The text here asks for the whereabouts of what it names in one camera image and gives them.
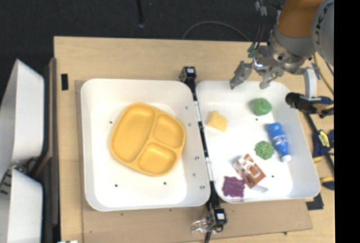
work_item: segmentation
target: blue tube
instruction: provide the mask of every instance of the blue tube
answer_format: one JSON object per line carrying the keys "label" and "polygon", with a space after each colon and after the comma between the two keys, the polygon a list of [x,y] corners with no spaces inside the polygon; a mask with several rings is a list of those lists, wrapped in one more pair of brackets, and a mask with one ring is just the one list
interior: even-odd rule
{"label": "blue tube", "polygon": [[282,130],[281,124],[278,122],[272,123],[268,125],[267,131],[275,150],[281,154],[281,160],[283,162],[289,162],[291,160],[291,156],[287,151],[287,138]]}

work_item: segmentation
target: snack package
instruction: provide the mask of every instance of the snack package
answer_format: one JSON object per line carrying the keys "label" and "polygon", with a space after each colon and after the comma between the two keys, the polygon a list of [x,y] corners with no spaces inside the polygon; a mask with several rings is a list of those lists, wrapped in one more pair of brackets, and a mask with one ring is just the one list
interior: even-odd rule
{"label": "snack package", "polygon": [[243,157],[238,159],[238,161],[234,163],[233,167],[236,172],[245,179],[246,184],[250,188],[254,187],[266,177],[265,173],[260,169],[249,154],[245,154]]}

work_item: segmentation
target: yellow block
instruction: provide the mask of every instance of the yellow block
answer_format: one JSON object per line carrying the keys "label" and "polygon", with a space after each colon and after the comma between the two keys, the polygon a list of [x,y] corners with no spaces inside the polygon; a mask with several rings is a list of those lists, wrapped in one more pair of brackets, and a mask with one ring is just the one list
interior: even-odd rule
{"label": "yellow block", "polygon": [[225,132],[227,122],[227,119],[223,115],[219,114],[219,112],[214,110],[210,113],[207,125],[214,127],[222,132]]}

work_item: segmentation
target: clear plastic piece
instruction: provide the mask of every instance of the clear plastic piece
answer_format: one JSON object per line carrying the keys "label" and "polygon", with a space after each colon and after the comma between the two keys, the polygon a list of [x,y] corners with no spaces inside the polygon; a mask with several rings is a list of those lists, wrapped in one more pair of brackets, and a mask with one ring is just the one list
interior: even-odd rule
{"label": "clear plastic piece", "polygon": [[205,217],[191,223],[191,233],[206,234],[215,226],[215,215],[213,210],[208,212]]}

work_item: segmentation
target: yellow plate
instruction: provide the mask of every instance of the yellow plate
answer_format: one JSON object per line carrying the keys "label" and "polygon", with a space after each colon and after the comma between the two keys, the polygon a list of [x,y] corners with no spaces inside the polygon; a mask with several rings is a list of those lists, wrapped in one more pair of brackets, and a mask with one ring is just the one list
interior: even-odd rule
{"label": "yellow plate", "polygon": [[151,176],[169,173],[185,145],[186,132],[170,114],[145,103],[129,105],[116,122],[110,150],[117,161]]}

